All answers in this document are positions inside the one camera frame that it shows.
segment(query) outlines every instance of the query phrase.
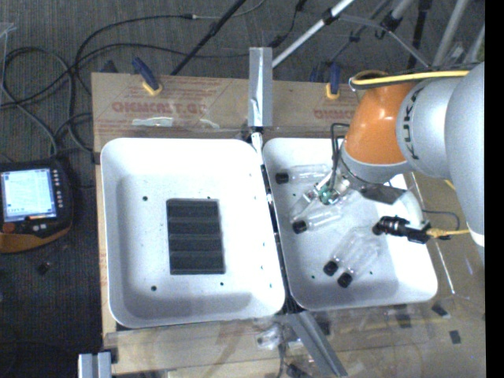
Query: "white tray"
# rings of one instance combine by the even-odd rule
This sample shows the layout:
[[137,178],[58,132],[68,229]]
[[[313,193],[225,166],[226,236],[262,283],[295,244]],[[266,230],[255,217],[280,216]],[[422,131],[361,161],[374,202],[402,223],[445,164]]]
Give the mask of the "white tray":
[[[230,139],[116,139],[103,148],[101,165],[109,304],[117,322],[144,328],[281,309],[284,284],[251,146]],[[170,198],[218,201],[224,274],[170,274]]]
[[[291,206],[310,185],[278,184],[275,175],[294,165],[326,163],[332,166],[330,139],[272,139],[263,155],[272,189],[280,229],[287,280],[295,301],[312,311],[385,306],[428,301],[437,292],[437,279],[427,247],[406,238],[386,235],[386,250],[372,268],[349,287],[342,288],[335,277],[324,274],[323,267],[337,242],[354,225],[370,228],[382,216],[400,216],[410,220],[421,212],[417,201],[396,202],[393,206],[358,199],[345,207],[344,217],[321,229],[295,234],[288,220]],[[406,188],[403,176],[392,183]]]

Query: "metal bracket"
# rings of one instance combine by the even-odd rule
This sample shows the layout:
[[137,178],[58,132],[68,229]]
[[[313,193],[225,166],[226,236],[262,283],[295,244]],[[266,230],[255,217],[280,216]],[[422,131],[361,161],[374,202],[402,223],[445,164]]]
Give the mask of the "metal bracket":
[[291,326],[324,376],[348,376],[321,327],[309,311],[279,315],[276,320]]
[[112,355],[109,351],[98,354],[79,354],[79,378],[112,378]]
[[272,48],[250,48],[249,116],[250,128],[273,126]]

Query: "floor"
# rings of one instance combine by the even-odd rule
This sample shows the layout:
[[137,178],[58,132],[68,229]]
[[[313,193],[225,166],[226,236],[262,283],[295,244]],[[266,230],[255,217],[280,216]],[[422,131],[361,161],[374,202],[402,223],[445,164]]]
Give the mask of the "floor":
[[[110,61],[118,72],[132,73],[135,56],[156,74],[173,73],[235,1],[0,0],[0,21],[15,27],[6,41],[0,162],[46,158],[56,146],[71,170],[76,203],[74,224],[65,237],[25,253],[0,256],[0,377],[38,377],[41,371],[45,377],[75,376],[77,354],[102,349],[93,129],[88,116],[91,73],[110,69]],[[341,0],[307,0],[295,12],[298,1],[247,0],[177,74],[246,79],[249,47],[284,37],[273,51],[278,57]],[[356,0],[344,13],[370,18],[382,1]],[[432,1],[419,47],[429,62],[456,3]],[[389,9],[390,5],[380,11],[376,20]],[[396,35],[411,43],[417,17],[414,2]],[[465,52],[484,19],[485,0],[472,0],[454,35]],[[366,69],[406,69],[410,52],[387,35],[379,39],[374,30],[360,33],[359,27],[344,20],[324,27],[276,66],[274,79],[308,81],[312,70],[327,61],[340,67],[342,83]],[[72,76],[62,75],[71,66]],[[12,100],[19,105],[12,105]],[[72,128],[65,128],[70,117]],[[454,192],[442,181],[419,176],[419,184],[427,208],[460,211]],[[450,223],[435,214],[432,221]],[[408,306],[406,311],[355,310],[332,316],[330,338],[351,376],[486,376],[481,257],[466,236],[433,242],[429,250],[439,274],[439,293],[431,302]],[[413,330],[400,324],[404,318],[397,315],[404,313]],[[317,369],[305,354],[297,356],[291,349],[287,356],[316,376]],[[272,355],[162,374],[272,377],[277,372],[278,357]]]

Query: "yellow cable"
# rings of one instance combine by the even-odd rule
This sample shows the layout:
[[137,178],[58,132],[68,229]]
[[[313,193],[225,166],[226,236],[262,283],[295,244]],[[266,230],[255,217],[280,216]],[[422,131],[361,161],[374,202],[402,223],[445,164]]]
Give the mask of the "yellow cable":
[[449,187],[451,187],[455,191],[455,186],[451,183],[450,180],[444,180]]
[[463,77],[469,73],[469,70],[447,70],[442,72],[417,72],[413,74],[402,74],[401,76],[377,77],[369,80],[354,80],[350,78],[350,83],[354,85],[373,85],[382,83],[397,83],[411,80],[422,80],[437,77]]
[[469,230],[446,231],[446,230],[442,230],[441,228],[429,228],[427,230],[427,234],[434,237],[434,238],[439,238],[440,236],[445,236],[445,235],[469,234]]

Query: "black bottle cap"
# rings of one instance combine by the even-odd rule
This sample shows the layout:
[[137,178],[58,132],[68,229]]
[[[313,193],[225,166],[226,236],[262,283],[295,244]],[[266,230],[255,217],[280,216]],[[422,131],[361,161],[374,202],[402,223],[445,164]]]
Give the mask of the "black bottle cap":
[[308,225],[303,220],[300,220],[292,223],[292,229],[296,234],[301,234],[308,229]]
[[352,276],[346,272],[338,278],[338,284],[343,288],[347,288],[348,286],[350,286],[351,282],[352,282]]
[[324,273],[328,276],[334,276],[334,273],[338,270],[338,264],[335,261],[329,261],[324,266]]
[[287,183],[289,181],[289,174],[286,172],[278,172],[275,175],[275,181],[281,185],[282,183]]

